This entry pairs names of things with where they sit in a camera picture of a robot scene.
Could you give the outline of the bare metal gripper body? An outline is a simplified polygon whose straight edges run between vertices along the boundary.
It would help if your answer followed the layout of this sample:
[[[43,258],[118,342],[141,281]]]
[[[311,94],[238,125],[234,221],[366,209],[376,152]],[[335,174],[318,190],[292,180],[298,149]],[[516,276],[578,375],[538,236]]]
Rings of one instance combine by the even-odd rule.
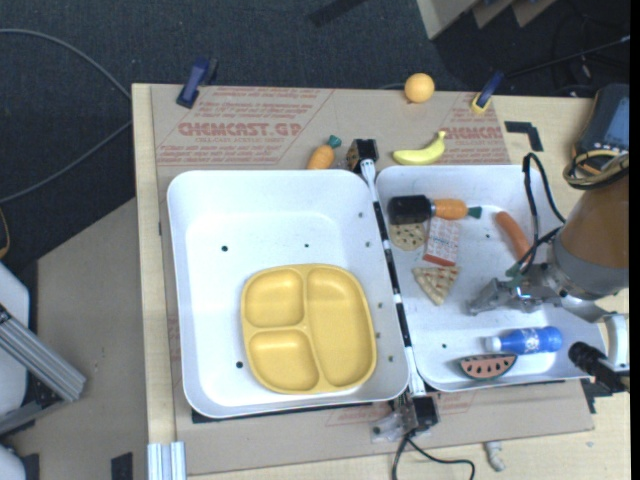
[[[607,314],[596,301],[618,292],[618,269],[590,263],[566,269],[552,263],[536,264],[515,289],[538,296],[540,309],[564,309],[596,322]]]

